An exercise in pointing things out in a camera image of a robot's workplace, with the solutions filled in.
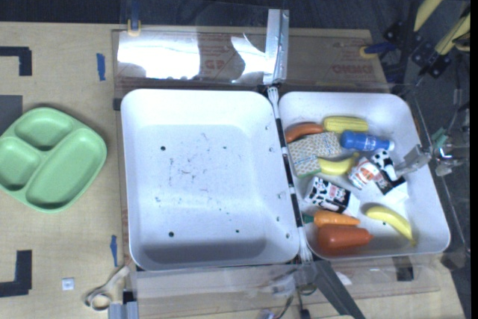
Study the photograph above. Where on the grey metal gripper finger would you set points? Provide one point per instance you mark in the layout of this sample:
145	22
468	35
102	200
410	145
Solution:
416	157

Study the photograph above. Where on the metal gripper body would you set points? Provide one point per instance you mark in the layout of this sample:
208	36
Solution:
446	160

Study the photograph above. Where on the black and white cow bottle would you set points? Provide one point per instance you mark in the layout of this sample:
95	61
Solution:
385	164

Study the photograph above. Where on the orange and white can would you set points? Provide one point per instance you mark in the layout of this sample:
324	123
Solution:
364	173

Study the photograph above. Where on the blue bottle white cap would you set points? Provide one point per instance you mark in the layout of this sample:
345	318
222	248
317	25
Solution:
360	141

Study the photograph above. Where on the white plastic tray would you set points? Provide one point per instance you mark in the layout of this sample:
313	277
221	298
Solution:
209	179
418	220

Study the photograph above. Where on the yellow banana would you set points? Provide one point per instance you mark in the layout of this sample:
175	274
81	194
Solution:
336	165
392	220

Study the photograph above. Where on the yellow corn cob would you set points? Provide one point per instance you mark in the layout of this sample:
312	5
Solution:
345	124

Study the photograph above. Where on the cow print carton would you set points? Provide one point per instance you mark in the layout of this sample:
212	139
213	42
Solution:
328	196

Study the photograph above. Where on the orange carrot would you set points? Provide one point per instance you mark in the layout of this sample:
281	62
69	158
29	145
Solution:
334	219

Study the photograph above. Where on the orange bottle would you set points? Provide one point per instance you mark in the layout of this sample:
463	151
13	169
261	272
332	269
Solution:
341	238

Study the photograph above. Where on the orange sausage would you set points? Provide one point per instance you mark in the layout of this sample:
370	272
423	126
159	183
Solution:
302	130

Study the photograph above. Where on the black and white thin rod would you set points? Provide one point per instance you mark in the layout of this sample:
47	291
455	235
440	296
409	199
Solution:
284	153

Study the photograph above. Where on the green divided plate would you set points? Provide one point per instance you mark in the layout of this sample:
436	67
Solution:
63	168

